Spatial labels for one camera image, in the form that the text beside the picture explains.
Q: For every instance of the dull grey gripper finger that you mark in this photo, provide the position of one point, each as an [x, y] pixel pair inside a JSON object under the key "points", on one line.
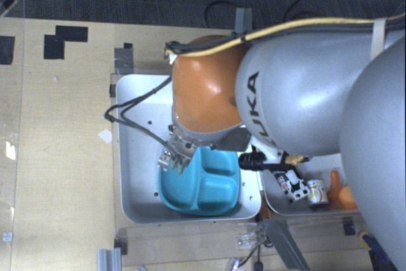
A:
{"points": [[165, 161], [183, 167]]}

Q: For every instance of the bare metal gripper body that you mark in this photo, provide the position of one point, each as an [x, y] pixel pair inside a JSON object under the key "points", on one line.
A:
{"points": [[181, 144]]}

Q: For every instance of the blue divided plate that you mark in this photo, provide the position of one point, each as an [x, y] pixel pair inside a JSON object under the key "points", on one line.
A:
{"points": [[206, 187]]}

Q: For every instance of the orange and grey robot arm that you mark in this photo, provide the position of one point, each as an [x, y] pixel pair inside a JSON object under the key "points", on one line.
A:
{"points": [[295, 98]]}

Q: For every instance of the white plastic tray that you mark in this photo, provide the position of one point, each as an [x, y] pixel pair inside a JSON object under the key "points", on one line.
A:
{"points": [[139, 149], [279, 203]]}

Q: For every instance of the black and white carton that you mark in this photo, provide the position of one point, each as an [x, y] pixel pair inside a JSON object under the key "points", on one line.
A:
{"points": [[293, 185]]}

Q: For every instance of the white and orange can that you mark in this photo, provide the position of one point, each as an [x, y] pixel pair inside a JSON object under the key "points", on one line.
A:
{"points": [[317, 193]]}

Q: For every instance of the orange carrot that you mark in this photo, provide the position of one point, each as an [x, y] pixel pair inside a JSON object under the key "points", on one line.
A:
{"points": [[342, 196]]}

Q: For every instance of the black cylinder on white bracket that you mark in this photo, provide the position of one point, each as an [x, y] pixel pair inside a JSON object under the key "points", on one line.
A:
{"points": [[253, 161]]}

